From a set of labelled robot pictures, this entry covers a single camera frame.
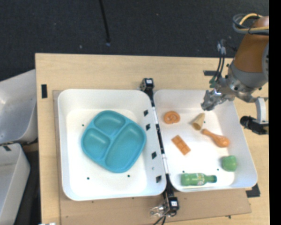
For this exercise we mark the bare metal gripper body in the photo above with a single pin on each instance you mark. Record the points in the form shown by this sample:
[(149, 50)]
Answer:
[(234, 91)]

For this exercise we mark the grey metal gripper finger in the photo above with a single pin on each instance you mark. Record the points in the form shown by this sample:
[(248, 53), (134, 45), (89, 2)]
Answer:
[(214, 105), (205, 103)]

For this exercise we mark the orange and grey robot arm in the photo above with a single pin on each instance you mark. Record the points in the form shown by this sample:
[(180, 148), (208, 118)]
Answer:
[(253, 53)]

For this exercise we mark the beige ice cream cone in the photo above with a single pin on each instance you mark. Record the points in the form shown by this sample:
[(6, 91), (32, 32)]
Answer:
[(198, 122)]

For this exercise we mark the orange chicken drumstick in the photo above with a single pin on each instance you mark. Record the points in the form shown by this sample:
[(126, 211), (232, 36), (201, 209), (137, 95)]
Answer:
[(220, 140)]

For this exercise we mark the orange spiral pastry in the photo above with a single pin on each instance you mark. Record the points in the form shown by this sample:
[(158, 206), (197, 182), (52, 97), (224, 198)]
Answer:
[(171, 117)]

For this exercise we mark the orange rectangular biscuit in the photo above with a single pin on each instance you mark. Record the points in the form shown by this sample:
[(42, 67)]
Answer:
[(180, 145)]

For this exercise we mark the thin black and white rod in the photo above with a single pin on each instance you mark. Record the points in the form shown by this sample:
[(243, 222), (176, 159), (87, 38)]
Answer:
[(159, 135)]

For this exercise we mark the white plastic tray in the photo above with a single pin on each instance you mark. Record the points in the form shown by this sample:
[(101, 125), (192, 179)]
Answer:
[(201, 163), (107, 186)]

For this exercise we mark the green plastic bottle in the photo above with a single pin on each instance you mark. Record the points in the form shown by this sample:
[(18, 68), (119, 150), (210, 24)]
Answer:
[(194, 179)]

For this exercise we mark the blue divided plate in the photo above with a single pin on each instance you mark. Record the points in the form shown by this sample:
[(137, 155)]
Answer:
[(121, 146)]

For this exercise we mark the black cylinder on white bracket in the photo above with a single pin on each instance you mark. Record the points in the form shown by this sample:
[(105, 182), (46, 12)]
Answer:
[(254, 124)]

